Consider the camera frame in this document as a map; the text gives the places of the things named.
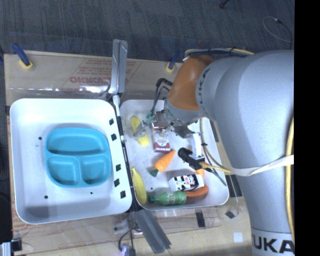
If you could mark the orange carrot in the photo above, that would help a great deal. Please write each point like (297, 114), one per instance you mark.
(165, 161)

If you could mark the brown cardboard board red print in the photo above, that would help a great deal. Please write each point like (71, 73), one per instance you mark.
(62, 75)

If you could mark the orange sausage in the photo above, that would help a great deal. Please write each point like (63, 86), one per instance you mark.
(198, 193)

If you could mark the pink and white carton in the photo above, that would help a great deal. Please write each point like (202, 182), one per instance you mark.
(162, 145)

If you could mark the blue divided plate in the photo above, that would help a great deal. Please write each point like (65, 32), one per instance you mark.
(77, 142)

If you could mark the green bottle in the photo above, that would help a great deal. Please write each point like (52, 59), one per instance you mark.
(172, 198)

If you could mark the white plastic tray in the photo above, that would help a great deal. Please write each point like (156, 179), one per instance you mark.
(27, 150)
(150, 160)

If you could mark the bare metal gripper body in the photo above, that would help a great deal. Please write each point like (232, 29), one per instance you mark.
(163, 119)

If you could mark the yellow banana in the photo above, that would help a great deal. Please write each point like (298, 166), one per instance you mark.
(139, 186)

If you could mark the white patterned carton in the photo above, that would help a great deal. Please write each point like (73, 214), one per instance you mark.
(185, 182)

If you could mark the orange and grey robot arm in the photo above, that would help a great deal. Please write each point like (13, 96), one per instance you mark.
(250, 125)

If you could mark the black cylinder on white bracket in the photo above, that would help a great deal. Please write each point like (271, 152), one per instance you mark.
(187, 156)

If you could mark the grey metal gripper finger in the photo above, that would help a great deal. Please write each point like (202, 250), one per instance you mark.
(160, 127)
(140, 129)

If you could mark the thin black and white rod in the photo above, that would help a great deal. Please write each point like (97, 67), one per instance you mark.
(121, 136)

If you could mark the yellow corn cob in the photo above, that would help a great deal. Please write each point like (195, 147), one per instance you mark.
(144, 141)

